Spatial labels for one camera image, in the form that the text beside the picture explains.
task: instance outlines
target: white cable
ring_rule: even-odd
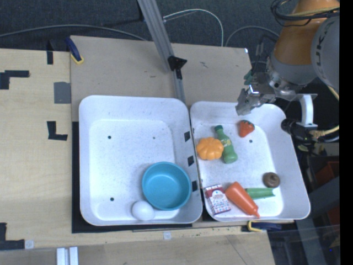
[[[0,38],[4,38],[6,36],[15,35],[15,34],[29,33],[29,32],[32,32],[32,31],[46,30],[46,29],[56,29],[56,28],[91,28],[91,29],[107,30],[107,31],[113,31],[115,33],[125,34],[125,35],[131,36],[133,38],[146,41],[146,39],[144,39],[144,38],[142,38],[140,36],[137,36],[137,35],[131,34],[131,33],[127,33],[125,31],[122,31],[122,30],[119,30],[119,29],[111,29],[111,28],[106,28],[104,26],[99,26],[98,27],[98,26],[95,26],[95,25],[86,25],[86,24],[60,24],[60,25],[41,26],[39,28],[24,29],[24,30],[14,31],[12,33],[0,34]]]
[[[245,27],[243,26],[242,28],[237,29],[236,31],[234,31],[234,32],[228,37],[228,39],[227,39],[227,41],[226,41],[226,43],[225,43],[224,46],[227,46],[227,45],[228,45],[229,40],[231,39],[231,37],[232,37],[234,34],[240,32],[241,30],[244,30],[244,29],[261,29],[261,30],[264,30],[264,31],[268,31],[269,33],[272,33],[272,34],[276,35],[277,37],[279,37],[279,34],[275,33],[274,31],[272,31],[272,30],[270,30],[270,29],[264,28],[264,27],[262,27],[262,26],[257,26],[257,25],[247,25],[247,26],[245,26]]]
[[[173,13],[173,14],[169,14],[169,15],[165,15],[163,17],[163,21],[164,22],[167,22],[168,18],[169,17],[172,17],[174,15],[179,15],[179,14],[183,14],[183,13],[190,13],[190,14],[193,14],[195,12],[205,12],[205,13],[208,13],[210,15],[212,15],[213,17],[215,17],[217,19],[217,21],[219,22],[220,26],[221,26],[221,32],[222,32],[222,37],[221,37],[221,46],[223,47],[223,37],[224,37],[224,33],[223,33],[223,25],[220,21],[220,19],[213,13],[211,13],[210,11],[207,11],[207,10],[203,10],[203,9],[188,9],[188,10],[182,10],[182,11],[179,11],[179,12],[176,12],[176,13]]]

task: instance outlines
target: small food box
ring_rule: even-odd
[[[231,210],[231,206],[221,184],[206,187],[204,192],[213,215]]]

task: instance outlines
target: white egg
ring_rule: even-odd
[[[135,202],[132,206],[131,211],[132,215],[137,220],[142,221],[152,220],[156,215],[151,204],[143,200]]]

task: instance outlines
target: plastic toy food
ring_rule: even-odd
[[[274,197],[273,188],[246,188],[247,193],[252,199]]]
[[[214,137],[204,137],[196,145],[196,152],[203,160],[214,160],[222,157],[223,144]]]
[[[252,133],[255,130],[255,125],[249,121],[242,120],[240,121],[239,136],[246,137],[248,134]]]
[[[259,207],[238,182],[234,182],[226,189],[226,196],[246,214],[260,218]]]
[[[215,132],[218,135],[218,139],[223,144],[224,150],[222,152],[223,160],[226,164],[235,162],[238,159],[238,155],[234,151],[234,146],[231,139],[223,131],[222,125],[215,126]]]
[[[280,185],[280,177],[273,172],[268,172],[263,175],[264,185],[268,188],[276,188]]]
[[[155,216],[153,207],[144,200],[135,202],[131,212],[136,219],[141,221],[152,220]]]
[[[205,196],[208,203],[210,204],[213,215],[228,212],[231,210],[231,206],[221,184],[206,187]]]

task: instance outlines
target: wooden table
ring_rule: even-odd
[[[175,260],[180,257],[175,255],[176,249],[188,251],[193,259],[200,254],[195,251],[211,256],[209,249],[213,248],[224,260],[246,255],[254,264],[274,264],[267,235],[245,234],[236,223],[200,219],[192,228],[167,230],[170,243],[164,241],[166,230],[72,234],[72,122],[78,120],[80,99],[90,94],[173,97],[171,74],[159,68],[154,43],[79,36],[72,39],[85,58],[82,65],[76,65],[68,52],[54,51],[54,62],[48,64],[50,52],[0,50],[0,73],[30,73],[27,78],[10,77],[9,89],[0,89],[0,222],[7,223],[6,239],[32,241],[34,248],[92,246],[91,250],[99,251],[105,246],[106,252],[117,247],[129,252],[134,243],[133,247],[146,255],[152,248],[162,247]],[[188,60],[182,69],[188,106],[198,100],[236,101],[243,76],[250,69],[244,49],[183,44],[173,44],[173,49],[178,57]],[[91,58],[102,50],[115,55],[103,62],[93,61]],[[124,80],[125,85],[118,85],[116,78]],[[71,103],[55,99],[58,83],[71,84]],[[67,135],[66,140],[48,138],[49,121],[56,122],[56,134]],[[136,260],[133,250],[127,254]],[[156,260],[155,264],[169,264],[162,257]]]

